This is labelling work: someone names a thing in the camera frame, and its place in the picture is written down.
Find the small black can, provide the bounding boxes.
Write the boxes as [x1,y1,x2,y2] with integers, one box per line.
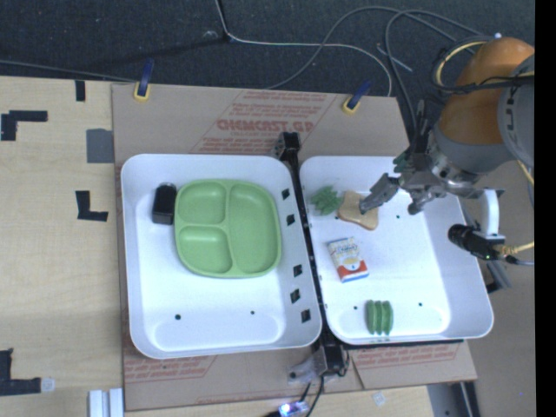
[151,182,178,226]

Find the small white and red carton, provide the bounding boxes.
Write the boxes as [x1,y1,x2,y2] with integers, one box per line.
[327,236,370,284]

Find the green toy pea pods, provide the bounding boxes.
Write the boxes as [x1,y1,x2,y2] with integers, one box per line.
[364,300,394,336]

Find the thin black rod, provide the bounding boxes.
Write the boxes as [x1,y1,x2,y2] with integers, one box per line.
[288,154,334,347]

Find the tan toy bread slice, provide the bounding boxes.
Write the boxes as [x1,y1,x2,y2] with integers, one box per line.
[336,189,380,231]

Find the green divided plate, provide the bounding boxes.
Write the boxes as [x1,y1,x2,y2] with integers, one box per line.
[174,179,282,279]

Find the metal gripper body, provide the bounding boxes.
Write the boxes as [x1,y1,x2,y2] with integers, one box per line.
[397,145,479,199]

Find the black cylinder on white bracket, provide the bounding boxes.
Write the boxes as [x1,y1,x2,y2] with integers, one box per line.
[447,188,507,261]

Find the white plastic tray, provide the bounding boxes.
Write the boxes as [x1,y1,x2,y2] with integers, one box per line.
[120,153,323,360]
[298,156,495,346]

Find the brown cardboard board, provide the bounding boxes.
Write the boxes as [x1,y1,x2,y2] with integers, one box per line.
[110,83,478,412]

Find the green toy beans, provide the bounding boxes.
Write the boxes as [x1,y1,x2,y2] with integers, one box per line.
[309,185,344,216]

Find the black block with wires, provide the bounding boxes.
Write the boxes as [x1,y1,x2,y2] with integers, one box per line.
[274,131,302,162]
[319,343,348,375]

